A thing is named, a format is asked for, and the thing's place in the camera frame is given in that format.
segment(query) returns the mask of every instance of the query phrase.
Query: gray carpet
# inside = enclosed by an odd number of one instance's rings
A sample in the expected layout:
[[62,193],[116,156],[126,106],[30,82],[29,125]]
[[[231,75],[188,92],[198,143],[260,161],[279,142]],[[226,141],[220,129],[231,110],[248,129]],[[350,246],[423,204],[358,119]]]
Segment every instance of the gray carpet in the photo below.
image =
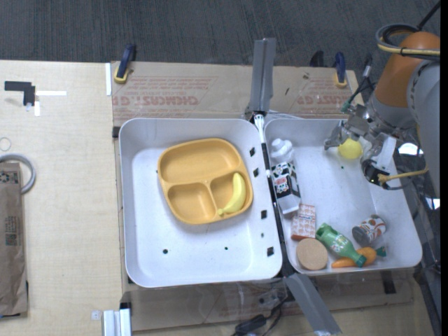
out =
[[[253,42],[275,37],[276,65],[307,66],[322,50],[331,67],[340,51],[359,80],[372,53],[375,82],[389,58],[375,32],[417,25],[438,1],[0,0],[0,59],[110,62],[134,43],[137,61],[251,64]],[[440,9],[423,30],[440,35]]]

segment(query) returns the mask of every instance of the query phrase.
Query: black bracket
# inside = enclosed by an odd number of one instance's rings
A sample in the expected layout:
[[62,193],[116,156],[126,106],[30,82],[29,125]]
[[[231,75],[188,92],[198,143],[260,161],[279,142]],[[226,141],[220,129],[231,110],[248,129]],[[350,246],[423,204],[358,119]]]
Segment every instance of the black bracket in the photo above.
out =
[[120,128],[118,126],[113,126],[112,127],[112,138],[118,138],[118,136],[120,135]]
[[23,105],[31,104],[34,106],[36,86],[32,86],[31,82],[5,81],[5,91],[23,92]]

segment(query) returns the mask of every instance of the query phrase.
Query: brown paper bag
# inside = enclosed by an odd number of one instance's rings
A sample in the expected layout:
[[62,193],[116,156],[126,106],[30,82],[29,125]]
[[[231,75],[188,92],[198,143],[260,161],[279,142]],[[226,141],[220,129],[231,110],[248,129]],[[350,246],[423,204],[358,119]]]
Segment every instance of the brown paper bag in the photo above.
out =
[[0,163],[0,316],[26,312],[27,275],[19,163]]

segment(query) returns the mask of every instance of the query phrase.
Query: canned food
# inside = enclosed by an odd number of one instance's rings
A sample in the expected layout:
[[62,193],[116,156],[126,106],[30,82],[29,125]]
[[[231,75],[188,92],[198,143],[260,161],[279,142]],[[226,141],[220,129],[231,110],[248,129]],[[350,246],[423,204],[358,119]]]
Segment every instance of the canned food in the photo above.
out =
[[351,230],[353,238],[362,247],[370,245],[386,232],[386,224],[377,214],[372,214]]

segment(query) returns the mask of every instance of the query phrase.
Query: white tape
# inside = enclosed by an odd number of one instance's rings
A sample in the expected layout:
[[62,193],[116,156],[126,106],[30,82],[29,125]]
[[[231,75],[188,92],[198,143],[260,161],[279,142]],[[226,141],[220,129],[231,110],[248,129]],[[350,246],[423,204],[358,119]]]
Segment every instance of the white tape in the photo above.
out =
[[36,117],[41,115],[41,103],[39,101],[34,101],[34,115]]
[[106,96],[112,95],[111,64],[106,64]]
[[67,91],[36,91],[36,96],[67,96]]

